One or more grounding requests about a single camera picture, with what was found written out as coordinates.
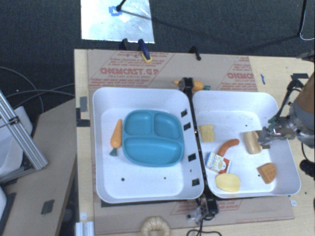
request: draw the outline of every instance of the cardboard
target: cardboard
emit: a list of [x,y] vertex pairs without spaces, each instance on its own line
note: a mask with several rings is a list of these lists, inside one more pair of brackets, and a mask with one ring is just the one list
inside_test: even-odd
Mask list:
[[[244,56],[151,53],[153,61],[145,63],[140,52],[88,51],[88,75],[91,115],[92,170],[94,187],[95,235],[138,232],[151,216],[161,216],[171,228],[194,227],[187,220],[188,212],[196,209],[195,200],[154,204],[105,204],[95,190],[95,153],[92,95],[100,87],[169,88],[174,81],[193,77],[211,90],[257,91],[251,63]],[[205,225],[250,223],[293,219],[287,196],[221,200],[219,214]]]

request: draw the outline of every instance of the blue plate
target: blue plate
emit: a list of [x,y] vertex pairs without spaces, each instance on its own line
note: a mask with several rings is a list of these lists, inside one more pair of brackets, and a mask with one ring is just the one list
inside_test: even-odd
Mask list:
[[184,154],[181,123],[169,113],[133,111],[124,120],[123,151],[133,163],[152,167],[172,166]]

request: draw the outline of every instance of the yellow sponge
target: yellow sponge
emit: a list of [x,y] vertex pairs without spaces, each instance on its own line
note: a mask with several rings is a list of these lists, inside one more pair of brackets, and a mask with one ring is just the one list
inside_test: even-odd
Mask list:
[[199,133],[203,142],[213,142],[215,140],[215,133],[213,131],[214,125],[200,125]]

